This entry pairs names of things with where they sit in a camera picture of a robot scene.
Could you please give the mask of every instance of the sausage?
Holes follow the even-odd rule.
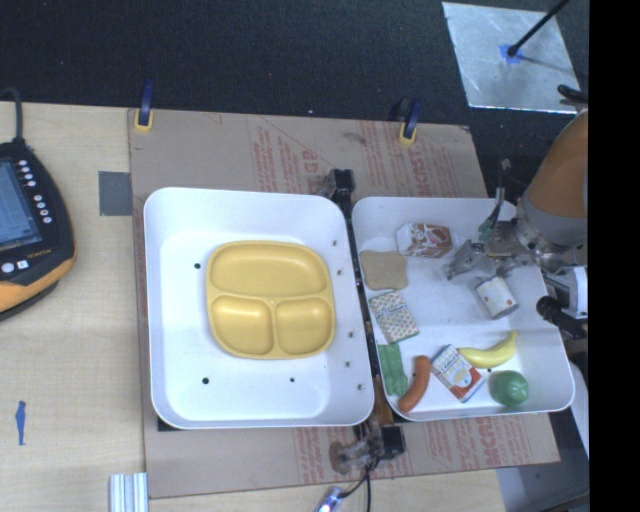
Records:
[[[413,409],[429,385],[431,376],[431,360],[427,356],[418,356],[414,361],[414,377],[407,392],[398,400],[398,409],[401,412],[409,412]]]

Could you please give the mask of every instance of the dark floor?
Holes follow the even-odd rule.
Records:
[[[25,102],[134,107],[152,78],[156,108],[384,120],[417,97],[420,122],[470,127],[490,195],[510,159],[512,201],[572,118],[470,108],[436,0],[3,0],[1,11],[0,87]],[[556,15],[586,94],[589,12],[572,0]]]

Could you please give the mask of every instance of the green ball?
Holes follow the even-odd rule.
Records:
[[[505,370],[493,375],[489,391],[496,402],[512,407],[529,398],[529,383],[521,373]]]

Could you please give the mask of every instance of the black rod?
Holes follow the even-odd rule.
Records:
[[[547,21],[549,21],[560,9],[562,9],[568,3],[569,3],[569,0],[560,0],[560,2],[558,2],[558,4],[553,9],[551,9],[544,18],[542,18],[538,23],[536,23],[534,27],[531,30],[529,30],[529,32],[527,32],[522,37],[522,39],[520,39],[520,41],[518,41],[516,44],[509,46],[509,49],[507,50],[507,55],[509,57],[513,57],[516,53],[518,53],[518,50],[520,49],[520,47],[524,43],[526,43],[533,34],[535,34],[538,30],[540,30],[540,27],[542,27],[542,25],[544,25]]]

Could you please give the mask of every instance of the white tray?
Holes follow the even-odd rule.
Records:
[[[177,428],[354,425],[374,394],[344,216],[319,196],[165,188],[144,207],[151,398]],[[206,263],[238,240],[304,244],[325,261],[336,332],[311,357],[236,357],[207,319]]]
[[[462,242],[466,238],[477,241],[478,225],[494,206],[493,199],[368,197],[353,209],[356,244],[359,251],[396,250],[396,230],[407,222],[418,221],[448,226]],[[514,206],[505,203],[501,220],[510,219],[514,213]],[[444,265],[454,252],[441,259],[407,258],[409,285],[400,293],[420,333],[400,342],[405,374],[411,378],[415,356],[432,358],[450,343],[486,348],[515,329],[519,333],[516,355],[493,372],[521,372],[529,381],[529,398],[520,406],[507,409],[491,398],[485,382],[468,402],[461,403],[432,376],[427,392],[411,412],[400,413],[398,396],[387,394],[391,407],[412,421],[549,412],[568,407],[573,400],[574,381],[562,338],[558,329],[536,312],[538,299],[547,295],[540,270],[534,266],[513,270],[507,283],[520,307],[506,317],[491,320],[474,292],[480,278],[491,275],[490,267],[478,267],[447,281]],[[365,286],[367,299],[383,292]],[[386,343],[375,319],[372,323],[376,342]],[[484,377],[490,375],[488,370],[480,373]]]

